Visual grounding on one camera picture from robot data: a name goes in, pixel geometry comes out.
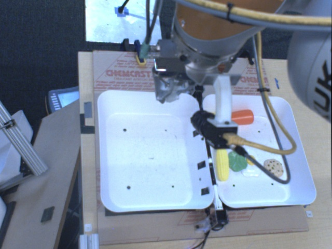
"table top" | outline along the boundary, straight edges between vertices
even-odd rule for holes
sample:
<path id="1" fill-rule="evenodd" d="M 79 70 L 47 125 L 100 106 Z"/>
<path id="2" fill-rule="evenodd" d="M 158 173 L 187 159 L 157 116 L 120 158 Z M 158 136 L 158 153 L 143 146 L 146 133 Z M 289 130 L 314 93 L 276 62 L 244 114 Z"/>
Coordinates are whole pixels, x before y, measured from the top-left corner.
<path id="1" fill-rule="evenodd" d="M 84 102 L 93 101 L 93 57 L 91 52 L 79 53 L 79 87 L 81 113 L 84 113 Z M 204 248 L 329 248 L 332 244 L 332 198 L 331 198 L 331 124 L 308 109 L 296 97 L 287 75 L 286 60 L 264 59 L 264 68 L 270 83 L 271 93 L 284 98 L 292 107 L 302 145 L 314 179 L 317 198 L 306 211 L 312 213 L 309 217 L 308 232 L 281 234 L 264 234 L 242 237 L 210 238 Z M 85 119 L 85 125 L 94 125 L 94 116 Z M 91 145 L 89 150 L 82 146 L 82 187 L 84 224 L 91 224 L 91 231 L 85 234 L 97 233 L 96 208 L 96 174 L 94 157 L 94 138 L 81 136 L 81 143 Z M 191 248 L 199 240 L 180 240 L 164 242 L 148 242 L 133 244 L 102 245 L 101 249 L 121 248 Z"/>

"white tray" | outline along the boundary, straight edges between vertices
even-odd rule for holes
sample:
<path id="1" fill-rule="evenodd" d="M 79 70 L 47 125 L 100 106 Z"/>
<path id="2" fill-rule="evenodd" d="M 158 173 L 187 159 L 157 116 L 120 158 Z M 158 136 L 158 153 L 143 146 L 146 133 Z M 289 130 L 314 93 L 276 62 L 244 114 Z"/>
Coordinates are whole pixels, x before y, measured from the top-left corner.
<path id="1" fill-rule="evenodd" d="M 99 96 L 101 199 L 107 209 L 203 209 L 212 203 L 205 142 L 193 136 L 190 123 L 198 109 L 186 94 L 165 104 L 152 92 Z M 202 161 L 205 168 L 198 169 Z"/>
<path id="2" fill-rule="evenodd" d="M 315 185 L 309 170 L 305 152 L 297 131 L 294 116 L 290 105 L 282 98 L 271 97 L 271 102 L 284 123 L 286 129 L 295 139 L 297 150 L 286 156 L 291 173 L 291 181 L 283 185 L 270 179 L 257 167 L 249 166 L 258 176 L 248 176 L 248 170 L 233 172 L 230 170 L 229 179 L 218 182 L 218 194 L 222 202 L 232 208 L 248 208 L 256 206 L 305 205 L 312 203 L 316 198 Z M 209 95 L 203 101 L 205 110 L 214 112 L 215 96 Z M 255 120 L 253 124 L 239 126 L 238 135 L 249 141 L 262 143 L 271 147 L 278 147 L 270 122 L 266 115 L 260 96 L 233 96 L 233 111 L 251 109 Z M 277 126 L 277 132 L 284 149 L 291 147 L 285 135 Z M 267 153 L 251 147 L 245 147 L 261 164 L 266 159 L 276 159 L 282 164 L 280 155 Z"/>

